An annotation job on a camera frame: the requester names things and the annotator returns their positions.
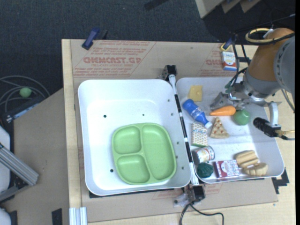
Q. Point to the white and orange carton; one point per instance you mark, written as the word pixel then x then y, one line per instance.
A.
pixel 229 60

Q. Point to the brown cardboard board red print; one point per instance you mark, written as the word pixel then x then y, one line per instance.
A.
pixel 150 57

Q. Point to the beige croissant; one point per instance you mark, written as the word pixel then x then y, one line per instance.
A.
pixel 255 169

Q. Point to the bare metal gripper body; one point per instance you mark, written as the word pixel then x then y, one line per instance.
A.
pixel 243 97

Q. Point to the green apple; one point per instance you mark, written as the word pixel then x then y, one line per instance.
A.
pixel 242 117

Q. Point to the thin black and white rod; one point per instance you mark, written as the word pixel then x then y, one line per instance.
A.
pixel 182 121

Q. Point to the pizza slice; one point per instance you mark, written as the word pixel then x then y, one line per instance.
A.
pixel 218 129

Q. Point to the blue bottle white cap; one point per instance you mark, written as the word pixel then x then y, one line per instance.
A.
pixel 193 110

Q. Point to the beige hot dog bun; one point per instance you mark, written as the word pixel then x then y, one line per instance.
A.
pixel 246 158

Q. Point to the orange carrot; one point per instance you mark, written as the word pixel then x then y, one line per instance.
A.
pixel 223 111

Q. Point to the green divided plate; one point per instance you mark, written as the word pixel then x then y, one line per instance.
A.
pixel 154 149

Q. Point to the yellow cheese wedge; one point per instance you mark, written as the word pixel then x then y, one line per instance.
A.
pixel 195 93

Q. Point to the red and white carton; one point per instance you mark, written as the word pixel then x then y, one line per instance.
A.
pixel 227 169

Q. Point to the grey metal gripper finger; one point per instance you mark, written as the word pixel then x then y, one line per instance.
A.
pixel 219 100
pixel 240 106

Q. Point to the white plastic tray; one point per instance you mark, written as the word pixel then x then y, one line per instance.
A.
pixel 100 95
pixel 236 142

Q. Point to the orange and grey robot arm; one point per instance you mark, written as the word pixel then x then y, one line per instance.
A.
pixel 263 60

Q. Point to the small white and red can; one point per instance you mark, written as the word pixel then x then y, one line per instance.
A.
pixel 204 155

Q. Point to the green ball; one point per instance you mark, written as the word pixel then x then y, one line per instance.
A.
pixel 25 92

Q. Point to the dark green broccoli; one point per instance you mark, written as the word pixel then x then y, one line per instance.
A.
pixel 204 170

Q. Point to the black cylinder on white bracket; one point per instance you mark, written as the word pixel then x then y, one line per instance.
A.
pixel 263 125

